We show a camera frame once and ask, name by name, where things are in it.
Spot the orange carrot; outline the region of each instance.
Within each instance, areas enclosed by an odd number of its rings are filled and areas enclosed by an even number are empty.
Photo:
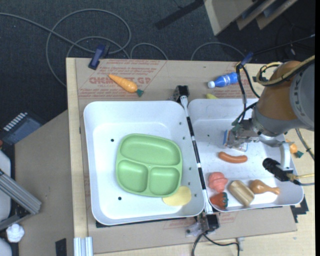
[[[138,86],[135,82],[130,81],[128,79],[125,79],[123,77],[109,74],[109,78],[111,78],[116,84],[121,86],[123,89],[125,89],[129,93],[137,93],[139,97],[143,94],[143,90],[138,89]]]

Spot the cardboard sheet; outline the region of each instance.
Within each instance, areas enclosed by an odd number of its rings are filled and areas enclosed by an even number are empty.
[[[210,89],[207,83],[218,76],[234,72],[236,62],[104,59],[97,70],[88,68],[89,58],[75,59],[78,105],[84,168],[85,200],[88,233],[93,238],[96,254],[133,249],[193,243],[186,237],[185,227],[195,222],[193,217],[100,227],[91,210],[90,180],[83,111],[94,101],[154,101],[167,100],[178,85],[187,85],[189,101],[205,99],[206,94],[218,98],[240,98],[238,84]],[[249,65],[248,72],[255,76],[260,66]],[[144,93],[128,93],[108,79],[108,74],[135,81]],[[241,81],[248,98],[254,98],[246,76]],[[289,206],[217,213],[220,228],[210,234],[213,240],[262,234],[291,232],[297,229]]]

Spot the green divided plate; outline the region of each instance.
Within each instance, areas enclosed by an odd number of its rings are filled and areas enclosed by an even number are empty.
[[[182,177],[182,154],[172,140],[133,133],[118,147],[116,180],[130,193],[169,197],[177,192]]]

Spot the white tray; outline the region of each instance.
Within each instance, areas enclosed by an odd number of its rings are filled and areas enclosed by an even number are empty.
[[[194,148],[183,107],[173,101],[96,101],[84,109],[91,209],[101,224],[112,226],[191,217],[204,209]],[[137,195],[117,183],[115,164],[121,139],[140,133],[174,141],[182,153],[181,185],[192,199],[184,206],[166,205],[162,198]]]
[[[257,101],[248,99],[247,106]],[[224,132],[232,128],[231,123],[243,111],[242,99],[195,99],[188,106],[190,119],[193,126],[194,136],[198,147],[203,176],[206,182],[206,190],[209,197],[216,192],[208,187],[208,176],[212,172],[222,172],[230,182],[241,180],[247,186],[251,181],[258,179],[270,187],[279,187],[280,194],[272,192],[256,194],[249,207],[243,206],[232,194],[225,189],[228,196],[228,207],[221,209],[215,207],[221,212],[232,212],[256,208],[279,207],[285,205],[299,204],[304,192],[301,186],[292,182],[281,182],[273,174],[265,170],[262,162],[265,158],[272,158],[281,162],[280,149],[270,147],[262,142],[251,142],[248,144],[246,152],[241,152],[233,148],[223,146]],[[245,118],[251,117],[251,110],[247,111]],[[284,135],[278,137],[284,141]],[[218,158],[218,153],[224,151],[230,155],[246,155],[248,161],[241,164],[228,163]],[[297,175],[296,168],[292,159],[290,167],[293,173]]]

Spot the wire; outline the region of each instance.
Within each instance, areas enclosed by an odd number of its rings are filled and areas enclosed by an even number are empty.
[[[242,69],[243,69],[243,71],[244,71],[244,73],[245,73],[245,75],[246,75],[246,78],[247,78],[248,82],[249,82],[249,86],[250,86],[250,88],[251,88],[251,91],[253,92],[253,94],[254,94],[257,98],[260,98],[260,95],[257,94],[257,92],[255,91],[255,89],[254,89],[254,87],[253,87],[253,85],[252,85],[252,83],[251,83],[251,79],[250,79],[250,76],[249,76],[249,74],[248,74],[247,69],[245,68],[245,66],[243,66]]]
[[[240,50],[238,50],[237,48],[233,47],[233,46],[230,45],[230,44],[223,43],[223,42],[207,42],[207,43],[204,43],[204,44],[200,45],[197,49],[195,49],[195,51],[194,51],[194,52],[192,53],[192,55],[191,55],[191,59],[190,59],[190,60],[191,60],[191,61],[194,60],[194,56],[195,56],[196,52],[197,52],[200,48],[202,48],[202,47],[204,47],[204,46],[208,46],[208,45],[223,45],[223,46],[227,46],[227,47],[230,47],[230,48],[234,49],[234,50],[237,51],[239,54],[241,54],[243,57],[245,57],[245,55],[244,55]]]
[[[230,242],[230,243],[217,243],[213,240],[211,240],[209,237],[207,237],[207,234],[208,231],[205,231],[203,233],[201,233],[197,238],[196,240],[194,241],[193,243],[193,246],[192,246],[192,250],[191,250],[191,256],[195,256],[195,250],[196,250],[196,246],[198,244],[198,242],[200,241],[201,237],[205,237],[209,242],[213,243],[214,245],[217,245],[217,246],[231,246],[231,245],[236,245],[237,246],[237,256],[240,255],[240,246],[237,242]]]
[[[304,38],[301,38],[301,39],[298,39],[298,40],[295,40],[295,41],[292,41],[292,42],[287,42],[287,43],[284,43],[284,44],[281,44],[281,45],[277,45],[277,46],[272,47],[272,48],[268,48],[268,49],[257,51],[257,52],[254,53],[254,55],[263,54],[265,52],[269,52],[269,51],[272,51],[272,50],[275,50],[275,49],[278,49],[278,48],[281,48],[281,47],[284,47],[284,46],[287,46],[287,45],[292,45],[294,43],[298,43],[298,42],[301,42],[301,41],[306,40],[306,39],[314,38],[315,36],[316,36],[316,34],[311,34],[311,35],[309,35],[307,37],[304,37]]]
[[[131,52],[130,52],[130,58],[131,58],[131,59],[132,59],[132,54],[133,54],[134,50],[135,50],[138,46],[142,46],[142,45],[151,46],[151,47],[156,48],[159,52],[162,53],[162,55],[165,57],[166,60],[169,60],[169,58],[167,57],[167,55],[164,53],[163,50],[161,50],[159,47],[155,46],[154,44],[152,44],[152,43],[147,43],[147,42],[138,43],[138,44],[136,44],[136,45],[131,49]]]
[[[306,60],[302,61],[301,63],[299,63],[296,67],[294,67],[289,72],[282,75],[281,77],[274,79],[274,80],[263,81],[262,73],[265,72],[266,69],[268,69],[270,67],[274,67],[274,65],[276,65],[276,64],[280,64],[279,62],[273,62],[271,64],[264,65],[262,68],[260,68],[260,70],[258,71],[258,73],[256,75],[256,81],[265,87],[276,86],[278,84],[281,84],[284,81],[287,81],[288,79],[293,77],[295,74],[299,73],[301,70],[310,66],[314,62],[315,62],[315,56],[313,55],[313,56],[307,58]]]
[[[300,129],[296,128],[295,131],[296,131],[296,134],[298,135],[300,141],[302,142],[302,145],[305,147],[306,152],[308,152],[310,154],[310,156],[312,157],[312,159],[314,161],[315,160],[315,153],[311,150],[311,148],[307,144],[306,140],[304,139],[304,137],[302,136],[302,134],[300,132]]]
[[[56,29],[56,27],[57,27],[61,22],[63,22],[65,19],[69,18],[69,17],[72,16],[72,15],[79,14],[79,13],[83,13],[83,12],[101,12],[101,13],[109,14],[109,15],[112,15],[112,16],[115,16],[116,18],[118,18],[118,19],[126,26],[126,28],[127,28],[127,30],[128,30],[128,39],[127,39],[126,43],[125,43],[123,46],[119,46],[119,44],[115,43],[114,41],[112,41],[112,40],[110,40],[110,39],[108,39],[108,38],[105,38],[105,37],[100,37],[100,36],[89,36],[89,37],[82,38],[82,39],[78,40],[77,42],[73,42],[73,41],[67,39],[66,37],[64,37],[64,36],[62,36],[62,35],[60,35],[60,34],[58,34],[57,32],[54,31],[54,30]],[[51,64],[50,64],[48,49],[49,49],[49,42],[50,42],[50,39],[51,39],[51,35],[55,35],[56,37],[58,37],[58,38],[60,38],[60,39],[62,39],[62,40],[64,40],[64,41],[68,42],[69,44],[71,44],[71,45],[72,45],[72,46],[71,46],[71,49],[72,49],[73,47],[78,47],[78,48],[80,48],[80,49],[82,49],[82,50],[84,50],[84,51],[86,51],[86,52],[88,52],[88,53],[95,53],[95,51],[89,50],[89,49],[87,49],[87,48],[85,48],[85,47],[83,47],[83,46],[81,46],[81,45],[78,45],[79,42],[81,42],[81,41],[83,41],[83,40],[85,40],[85,39],[91,39],[91,38],[99,38],[99,39],[103,39],[103,40],[109,41],[109,42],[115,44],[117,47],[119,47],[118,50],[110,51],[110,52],[109,52],[110,55],[111,55],[111,54],[118,53],[118,52],[120,52],[120,51],[123,51],[123,50],[128,46],[128,44],[130,43],[131,38],[132,38],[132,33],[131,33],[131,30],[130,30],[130,27],[129,27],[129,25],[126,23],[126,21],[125,21],[123,18],[121,18],[119,15],[117,15],[117,14],[115,14],[115,13],[113,13],[113,12],[110,12],[110,11],[107,11],[107,10],[102,10],[102,9],[88,8],[88,9],[82,9],[82,10],[77,10],[77,11],[71,12],[71,13],[69,13],[68,15],[64,16],[62,19],[60,19],[60,20],[53,26],[52,29],[49,29],[49,28],[47,28],[47,27],[45,27],[45,26],[43,26],[43,25],[41,25],[41,24],[39,24],[39,23],[37,23],[37,22],[34,22],[34,21],[30,20],[30,19],[27,19],[27,18],[18,16],[18,15],[0,12],[0,16],[13,17],[13,18],[16,18],[16,19],[19,19],[19,20],[28,22],[28,23],[30,23],[30,24],[32,24],[32,25],[35,25],[35,26],[37,26],[37,27],[39,27],[39,28],[41,28],[41,29],[49,32],[49,35],[48,35],[48,37],[47,37],[47,41],[46,41],[46,44],[45,44],[45,57],[46,57],[46,62],[47,62],[47,64],[48,64],[48,67],[49,67],[51,73],[53,74],[53,76],[54,76],[54,77],[58,80],[58,82],[59,82],[60,84],[62,84],[64,87],[66,87],[66,84],[65,84],[64,82],[62,82],[62,81],[58,78],[58,76],[56,75],[56,73],[54,72],[54,70],[53,70],[53,68],[52,68],[52,66],[51,66]]]
[[[231,246],[231,245],[236,245],[237,247],[237,255],[240,255],[240,246],[237,242],[230,242],[230,243],[217,243],[215,241],[212,241],[209,237],[207,237],[206,234],[203,235],[208,241],[210,241],[211,243],[217,245],[217,246]]]
[[[238,83],[239,83],[240,90],[241,90],[241,93],[242,93],[242,101],[243,101],[243,112],[242,112],[242,118],[240,120],[240,123],[241,123],[245,119],[246,108],[247,108],[247,99],[246,99],[246,92],[245,92],[244,86],[243,86],[243,84],[241,82],[240,66],[239,65],[237,65],[235,67],[235,72],[236,72],[237,77],[238,77]]]
[[[247,106],[247,107],[245,108],[245,110],[242,111],[241,114],[235,119],[235,121],[238,123],[238,120],[239,120],[242,116],[245,115],[246,111],[248,111],[249,109],[253,109],[256,104],[257,104],[257,102],[252,103],[250,106]]]
[[[303,175],[293,175],[294,179],[308,178],[315,176],[314,173],[303,174]]]
[[[299,185],[299,186],[313,186],[315,183],[314,182],[311,182],[311,183],[301,183],[300,181],[298,181],[298,180],[294,180],[293,181],[293,183],[294,184],[296,184],[296,185]]]

